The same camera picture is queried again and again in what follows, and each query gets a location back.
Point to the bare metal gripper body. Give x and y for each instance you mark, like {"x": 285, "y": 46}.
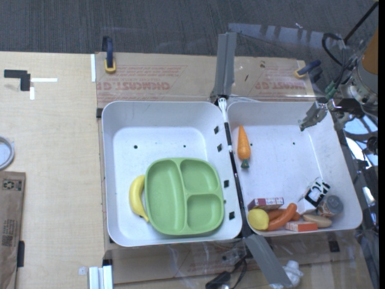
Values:
{"x": 350, "y": 99}

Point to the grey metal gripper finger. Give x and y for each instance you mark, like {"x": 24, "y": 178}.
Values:
{"x": 309, "y": 117}
{"x": 320, "y": 112}

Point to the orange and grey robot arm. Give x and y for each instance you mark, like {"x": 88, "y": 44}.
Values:
{"x": 370, "y": 53}

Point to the white plastic tray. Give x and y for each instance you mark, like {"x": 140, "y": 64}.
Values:
{"x": 279, "y": 161}
{"x": 159, "y": 137}

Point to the orange carrot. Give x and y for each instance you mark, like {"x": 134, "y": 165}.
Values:
{"x": 243, "y": 144}

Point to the white and black carton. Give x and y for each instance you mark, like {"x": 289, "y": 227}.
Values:
{"x": 316, "y": 193}

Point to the small grey-lidded can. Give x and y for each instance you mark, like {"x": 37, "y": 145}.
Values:
{"x": 331, "y": 206}

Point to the red and white carton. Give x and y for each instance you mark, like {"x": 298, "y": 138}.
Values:
{"x": 266, "y": 203}

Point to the orange sausage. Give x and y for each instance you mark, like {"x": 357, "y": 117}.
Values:
{"x": 273, "y": 213}
{"x": 282, "y": 217}

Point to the tan bread roll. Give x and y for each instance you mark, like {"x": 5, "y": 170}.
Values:
{"x": 318, "y": 220}

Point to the orange and white box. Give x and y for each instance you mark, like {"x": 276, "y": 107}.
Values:
{"x": 301, "y": 226}

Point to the yellow lemon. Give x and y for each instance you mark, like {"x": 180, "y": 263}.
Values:
{"x": 258, "y": 219}

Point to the brown cardboard board red print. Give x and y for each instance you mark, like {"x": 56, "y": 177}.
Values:
{"x": 168, "y": 77}

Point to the crumpled white paper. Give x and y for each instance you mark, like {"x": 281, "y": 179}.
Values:
{"x": 293, "y": 271}

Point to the green divided plate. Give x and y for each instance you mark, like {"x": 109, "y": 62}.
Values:
{"x": 168, "y": 197}

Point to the yellow banana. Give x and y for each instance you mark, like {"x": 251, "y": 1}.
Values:
{"x": 136, "y": 196}

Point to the clear tape roll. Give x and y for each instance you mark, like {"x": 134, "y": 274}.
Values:
{"x": 12, "y": 152}

